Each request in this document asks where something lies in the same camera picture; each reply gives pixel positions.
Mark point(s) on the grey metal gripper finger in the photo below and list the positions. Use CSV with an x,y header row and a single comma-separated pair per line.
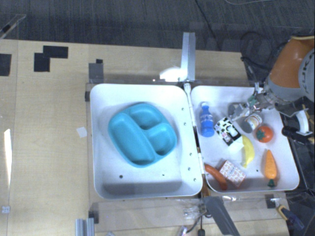
x,y
242,115
235,108

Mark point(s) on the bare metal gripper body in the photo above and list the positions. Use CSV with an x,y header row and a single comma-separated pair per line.
x,y
264,101

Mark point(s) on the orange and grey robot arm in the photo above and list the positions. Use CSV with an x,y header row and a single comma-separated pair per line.
x,y
286,67

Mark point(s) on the small white can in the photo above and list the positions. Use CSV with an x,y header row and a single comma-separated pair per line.
x,y
253,122

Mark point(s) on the black and white cow-print carton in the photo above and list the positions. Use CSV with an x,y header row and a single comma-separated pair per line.
x,y
226,130

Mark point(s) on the red tomato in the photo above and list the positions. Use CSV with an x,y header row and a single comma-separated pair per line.
x,y
264,134

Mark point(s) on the blue plastic bottle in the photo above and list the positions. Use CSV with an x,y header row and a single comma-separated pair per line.
x,y
206,123

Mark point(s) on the yellow banana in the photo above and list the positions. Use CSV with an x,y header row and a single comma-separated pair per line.
x,y
248,151

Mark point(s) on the white plastic tray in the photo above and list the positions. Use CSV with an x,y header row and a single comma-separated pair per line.
x,y
118,181
283,156

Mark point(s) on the orange and white carton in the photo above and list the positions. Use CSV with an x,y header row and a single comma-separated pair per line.
x,y
232,173

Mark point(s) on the orange carrot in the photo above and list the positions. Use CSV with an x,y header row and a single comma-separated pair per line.
x,y
270,167

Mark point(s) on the orange sausage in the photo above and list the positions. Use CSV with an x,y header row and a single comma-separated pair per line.
x,y
216,174

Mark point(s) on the blue divided plate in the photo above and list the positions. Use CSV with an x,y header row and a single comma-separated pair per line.
x,y
137,136

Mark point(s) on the black cylinder on white bracket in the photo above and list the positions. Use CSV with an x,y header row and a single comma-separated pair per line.
x,y
301,129

